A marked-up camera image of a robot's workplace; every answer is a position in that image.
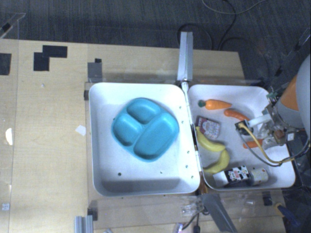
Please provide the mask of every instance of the metal bracket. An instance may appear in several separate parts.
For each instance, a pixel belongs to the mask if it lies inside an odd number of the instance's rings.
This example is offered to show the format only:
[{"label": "metal bracket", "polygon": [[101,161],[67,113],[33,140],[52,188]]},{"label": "metal bracket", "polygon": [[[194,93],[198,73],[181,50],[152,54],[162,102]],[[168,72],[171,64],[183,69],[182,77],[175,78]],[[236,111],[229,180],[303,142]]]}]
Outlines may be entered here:
[{"label": "metal bracket", "polygon": [[179,63],[178,63],[178,81],[191,81],[193,69],[193,34],[192,32],[181,32]]},{"label": "metal bracket", "polygon": [[93,233],[93,216],[76,216],[74,219],[74,233]]}]

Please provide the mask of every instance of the banana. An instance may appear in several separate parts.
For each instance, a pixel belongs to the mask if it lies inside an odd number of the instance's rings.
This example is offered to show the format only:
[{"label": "banana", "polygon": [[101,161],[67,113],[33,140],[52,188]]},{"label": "banana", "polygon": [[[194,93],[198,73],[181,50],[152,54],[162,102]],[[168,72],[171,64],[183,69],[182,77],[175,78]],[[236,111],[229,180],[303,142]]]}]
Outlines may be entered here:
[{"label": "banana", "polygon": [[203,168],[203,170],[204,172],[211,173],[211,174],[219,173],[228,166],[229,161],[230,161],[230,156],[229,156],[228,151],[223,150],[220,153],[218,161],[207,168]]},{"label": "banana", "polygon": [[216,143],[216,142],[212,142],[210,140],[208,140],[200,131],[199,127],[195,127],[196,129],[196,135],[197,135],[197,139],[198,142],[200,143],[200,145],[209,150],[209,151],[213,151],[213,152],[220,152],[223,151],[225,149],[225,145],[221,144],[221,143]]}]

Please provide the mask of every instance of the wooden table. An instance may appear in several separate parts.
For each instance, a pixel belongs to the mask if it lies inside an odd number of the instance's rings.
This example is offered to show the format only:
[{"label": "wooden table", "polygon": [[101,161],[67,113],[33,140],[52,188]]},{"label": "wooden table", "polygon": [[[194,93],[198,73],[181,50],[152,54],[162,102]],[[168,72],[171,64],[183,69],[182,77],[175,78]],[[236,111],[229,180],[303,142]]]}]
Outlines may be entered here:
[{"label": "wooden table", "polygon": [[[49,72],[33,71],[34,52],[42,52],[43,45],[67,46],[68,56],[50,58]],[[16,110],[13,174],[8,176],[8,183],[12,177],[9,232],[73,232],[75,216],[85,216],[88,207],[86,137],[75,131],[86,124],[83,94],[87,63],[102,59],[105,77],[111,79],[131,80],[137,73],[140,77],[149,77],[150,73],[153,77],[174,76],[179,50],[1,40],[0,52],[4,51],[13,55],[10,75],[0,76],[2,101],[10,100],[4,81],[11,78],[17,85],[17,94],[13,92],[17,104],[11,103],[7,109],[12,115]],[[243,79],[239,56],[234,52],[195,50],[193,66],[198,77]],[[239,232],[251,228],[254,232],[285,232],[282,219],[276,215],[255,215],[233,222]],[[173,225],[112,231],[163,233],[171,232]],[[212,220],[200,225],[201,232],[218,232]]]}]

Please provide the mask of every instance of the orange carrot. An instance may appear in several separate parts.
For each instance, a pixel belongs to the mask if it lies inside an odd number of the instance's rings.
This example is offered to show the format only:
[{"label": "orange carrot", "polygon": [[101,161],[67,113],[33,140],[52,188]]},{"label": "orange carrot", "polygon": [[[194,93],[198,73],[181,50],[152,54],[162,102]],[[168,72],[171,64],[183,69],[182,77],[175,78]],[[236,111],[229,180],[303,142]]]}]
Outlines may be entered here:
[{"label": "orange carrot", "polygon": [[208,110],[219,110],[231,107],[231,103],[227,103],[220,100],[209,99],[207,101],[199,101],[199,106],[207,108]]},{"label": "orange carrot", "polygon": [[227,117],[234,117],[240,121],[243,121],[243,120],[246,120],[246,121],[249,121],[249,118],[244,116],[242,113],[240,112],[237,112],[235,110],[232,110],[232,109],[226,109],[224,111],[224,115],[227,116]]},{"label": "orange carrot", "polygon": [[[262,145],[262,139],[258,139],[260,145]],[[252,148],[256,148],[258,147],[258,145],[256,144],[255,141],[250,141],[250,142],[247,142],[248,146],[252,149]]]}]

